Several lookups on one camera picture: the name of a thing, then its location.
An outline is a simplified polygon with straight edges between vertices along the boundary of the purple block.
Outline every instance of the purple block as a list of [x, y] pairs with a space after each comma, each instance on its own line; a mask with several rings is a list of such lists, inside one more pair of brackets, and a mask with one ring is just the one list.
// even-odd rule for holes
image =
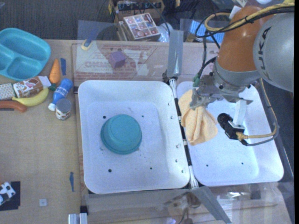
[[110, 54], [109, 62], [113, 68], [123, 66], [125, 61], [126, 57], [121, 51], [116, 51]]

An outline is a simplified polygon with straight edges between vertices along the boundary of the banana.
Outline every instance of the banana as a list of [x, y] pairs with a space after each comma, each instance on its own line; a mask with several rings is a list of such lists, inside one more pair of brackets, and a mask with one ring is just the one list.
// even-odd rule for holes
[[38, 94], [36, 94], [33, 97], [28, 97], [28, 98], [13, 97], [13, 100], [18, 101], [19, 103], [21, 103], [27, 107], [31, 107], [31, 106], [39, 105], [42, 102], [44, 102], [45, 99], [47, 98], [48, 94], [49, 94], [49, 89], [44, 88], [43, 90], [41, 90]]

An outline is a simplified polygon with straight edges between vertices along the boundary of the orange cloth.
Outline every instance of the orange cloth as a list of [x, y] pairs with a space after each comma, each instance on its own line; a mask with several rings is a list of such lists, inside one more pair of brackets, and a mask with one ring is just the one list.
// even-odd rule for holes
[[186, 128], [186, 136], [191, 145], [211, 140], [218, 133], [217, 121], [214, 116], [203, 106], [195, 110], [189, 107], [192, 100], [192, 90], [187, 91], [178, 100], [182, 113], [181, 125]]

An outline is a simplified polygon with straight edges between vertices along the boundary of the sausage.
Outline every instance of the sausage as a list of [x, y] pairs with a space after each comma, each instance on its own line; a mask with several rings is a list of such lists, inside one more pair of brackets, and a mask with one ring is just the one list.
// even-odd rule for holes
[[4, 109], [4, 108], [15, 109], [20, 112], [25, 112], [27, 110], [27, 106], [12, 100], [0, 101], [0, 109]]

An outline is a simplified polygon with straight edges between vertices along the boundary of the blue plastic dish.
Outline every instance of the blue plastic dish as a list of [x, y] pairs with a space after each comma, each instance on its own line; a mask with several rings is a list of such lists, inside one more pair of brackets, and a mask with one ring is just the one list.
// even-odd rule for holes
[[104, 123], [101, 139], [110, 151], [116, 154], [130, 154], [139, 148], [142, 133], [133, 117], [119, 114]]
[[51, 55], [43, 39], [17, 28], [0, 31], [0, 75], [16, 81], [37, 76]]

